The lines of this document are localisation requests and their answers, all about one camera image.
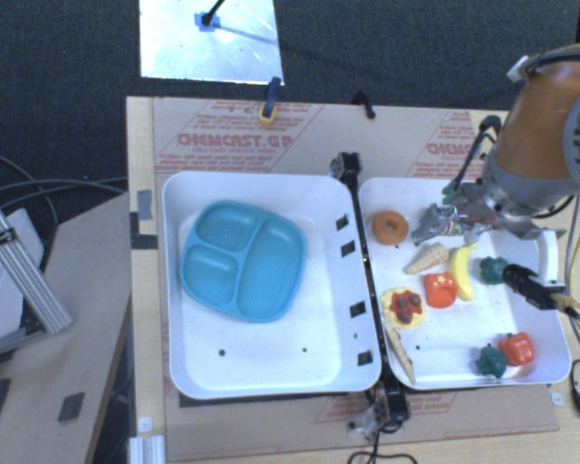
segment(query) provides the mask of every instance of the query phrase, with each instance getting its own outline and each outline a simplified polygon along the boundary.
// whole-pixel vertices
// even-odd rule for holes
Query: toy red pepper
[[[498,348],[507,356],[507,364],[509,366],[521,366],[535,359],[533,343],[524,332],[516,335],[508,333],[507,338],[499,340]]]
[[[455,301],[457,284],[449,272],[427,274],[423,278],[425,301],[432,307],[449,307]]]

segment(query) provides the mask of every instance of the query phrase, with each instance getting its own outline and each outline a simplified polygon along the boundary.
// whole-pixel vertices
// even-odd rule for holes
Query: green toy vegetable
[[[507,368],[507,356],[505,353],[491,344],[481,347],[479,359],[475,361],[475,366],[482,375],[494,375],[501,378]]]
[[[508,262],[503,258],[483,258],[479,262],[481,268],[481,278],[488,285],[496,285],[503,283],[503,270],[508,265]]]

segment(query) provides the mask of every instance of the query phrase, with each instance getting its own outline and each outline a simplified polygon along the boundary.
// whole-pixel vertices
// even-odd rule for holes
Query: blue plate
[[[193,225],[179,272],[196,301],[264,323],[290,307],[305,257],[305,236],[291,221],[247,204],[220,201]]]

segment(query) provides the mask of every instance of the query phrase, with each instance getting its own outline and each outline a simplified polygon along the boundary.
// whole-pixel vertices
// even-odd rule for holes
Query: white tray
[[[258,206],[294,222],[307,242],[304,277],[290,309],[249,323],[209,309],[181,287],[179,259],[197,216],[219,200]],[[198,399],[373,386],[381,358],[350,192],[324,176],[183,172],[163,188],[169,364]],[[347,223],[337,230],[337,221]],[[342,257],[341,247],[355,244]],[[364,312],[351,314],[353,305]]]
[[[361,187],[361,205],[376,292],[381,295],[393,287],[412,287],[424,298],[422,277],[440,273],[439,265],[418,275],[406,275],[408,265],[421,246],[440,241],[447,249],[464,245],[462,237],[438,237],[416,247],[408,237],[399,246],[380,244],[371,232],[373,217],[383,210],[395,210],[405,216],[411,231],[432,203],[442,199],[441,190],[448,181],[426,179],[370,179]],[[556,383],[564,379],[570,356],[557,311],[540,311],[504,284],[485,285],[479,275],[479,261],[501,256],[509,263],[527,267],[543,279],[556,279],[558,248],[554,232],[546,231],[536,241],[520,241],[505,231],[481,235],[469,263],[475,298],[457,299],[446,309],[427,306],[421,325],[400,331],[402,343],[415,368],[417,383],[410,380],[393,354],[395,376],[417,390],[459,389],[494,385]],[[532,339],[536,359],[520,367],[508,367],[500,380],[481,376],[474,361],[479,349],[488,342],[496,346],[507,333],[526,332]]]

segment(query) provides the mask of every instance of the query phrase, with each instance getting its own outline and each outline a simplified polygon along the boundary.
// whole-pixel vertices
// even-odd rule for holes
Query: dark floor
[[[497,109],[518,91],[511,65],[573,43],[579,9],[579,0],[274,1],[284,101],[344,103],[363,89],[375,104]],[[0,155],[37,179],[125,177],[126,96],[262,98],[260,86],[141,78],[138,26],[138,0],[0,0]],[[0,162],[0,187],[20,180]],[[0,203],[24,193],[4,191]],[[57,220],[110,196],[55,193]],[[25,207],[49,239],[46,203]],[[96,462],[124,437],[122,400],[108,408]]]

